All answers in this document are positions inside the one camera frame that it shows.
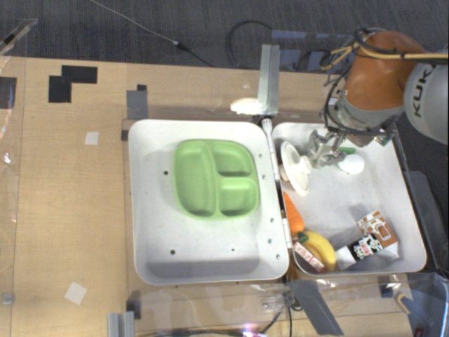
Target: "yellow banana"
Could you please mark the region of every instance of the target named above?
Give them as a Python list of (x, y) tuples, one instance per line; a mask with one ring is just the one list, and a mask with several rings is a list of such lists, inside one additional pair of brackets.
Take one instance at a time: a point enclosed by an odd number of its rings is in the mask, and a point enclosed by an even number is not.
[(319, 259), (326, 267), (327, 271), (333, 271), (335, 269), (336, 259), (335, 250), (330, 244), (330, 242), (319, 233), (315, 231), (304, 231), (303, 232), (309, 239), (303, 243), (303, 246), (310, 251), (310, 249), (315, 249), (318, 251), (321, 259)]

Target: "white paper square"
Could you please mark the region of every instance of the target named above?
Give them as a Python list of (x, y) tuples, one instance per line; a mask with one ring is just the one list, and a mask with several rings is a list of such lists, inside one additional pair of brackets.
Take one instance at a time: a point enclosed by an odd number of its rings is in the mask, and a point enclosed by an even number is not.
[(84, 145), (98, 145), (99, 132), (87, 132), (86, 141)]
[(83, 298), (86, 295), (86, 292), (87, 288), (82, 287), (82, 285), (77, 284), (76, 282), (72, 282), (64, 297), (67, 300), (80, 305), (81, 302), (83, 302)]

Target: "table surface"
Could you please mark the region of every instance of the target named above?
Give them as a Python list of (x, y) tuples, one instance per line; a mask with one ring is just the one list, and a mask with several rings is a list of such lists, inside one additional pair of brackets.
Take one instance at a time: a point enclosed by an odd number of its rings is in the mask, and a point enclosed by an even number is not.
[[(95, 66), (98, 82), (72, 84), (70, 104), (48, 103), (48, 77), (61, 75), (62, 65)], [(218, 114), (221, 119), (235, 119), (228, 110), (230, 102), (256, 97), (258, 79), (258, 71), (247, 70), (26, 59), (26, 80), (19, 78), (19, 83), (25, 83), (25, 110), (12, 336), (106, 336), (107, 314), (126, 309), (134, 291), (128, 282), (136, 278), (127, 264), (129, 237), (124, 217), (127, 166), (121, 130), (126, 91), (135, 90), (137, 84), (147, 85), (150, 117), (212, 119)], [(324, 79), (315, 74), (281, 73), (279, 100), (280, 110), (288, 112), (285, 117), (300, 114), (303, 121), (316, 119), (326, 98)], [(85, 145), (89, 131), (99, 133), (98, 145)], [(359, 281), (364, 286), (377, 283), (369, 277)], [(65, 298), (72, 282), (87, 288), (80, 305)], [(253, 286), (216, 289), (224, 308), (238, 312), (239, 303), (241, 308), (245, 298), (250, 300)], [(373, 298), (369, 292), (361, 293), (363, 285), (355, 286), (349, 294), (335, 295), (331, 303), (346, 336), (411, 334), (408, 318), (392, 298)], [(177, 295), (144, 284), (139, 289), (149, 299), (166, 304), (169, 313), (152, 315), (150, 324), (161, 326), (158, 319), (165, 318), (171, 326), (192, 321), (220, 325), (222, 319), (202, 310), (199, 302), (209, 298), (214, 287), (185, 289)], [(183, 299), (176, 302), (173, 296), (180, 295)], [(367, 303), (371, 312), (362, 308)], [(193, 312), (186, 311), (186, 305)], [(259, 313), (254, 322), (269, 319)], [(294, 312), (293, 319), (294, 336), (315, 335), (303, 312)], [(145, 323), (137, 322), (141, 331), (151, 328)], [(281, 315), (270, 333), (288, 335), (286, 315)]]

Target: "orange vegetable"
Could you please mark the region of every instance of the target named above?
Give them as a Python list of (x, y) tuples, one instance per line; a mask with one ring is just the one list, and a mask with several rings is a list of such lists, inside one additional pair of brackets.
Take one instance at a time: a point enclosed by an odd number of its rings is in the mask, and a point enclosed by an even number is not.
[(292, 237), (296, 237), (298, 232), (302, 232), (305, 229), (304, 220), (285, 192), (283, 193), (283, 200), (286, 204), (287, 219)]

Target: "green plate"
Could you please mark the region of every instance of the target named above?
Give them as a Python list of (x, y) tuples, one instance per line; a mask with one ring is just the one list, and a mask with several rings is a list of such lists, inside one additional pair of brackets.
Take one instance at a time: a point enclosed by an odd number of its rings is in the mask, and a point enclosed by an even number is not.
[(243, 217), (259, 205), (259, 183), (251, 153), (225, 140), (188, 140), (175, 151), (176, 200), (189, 216)]

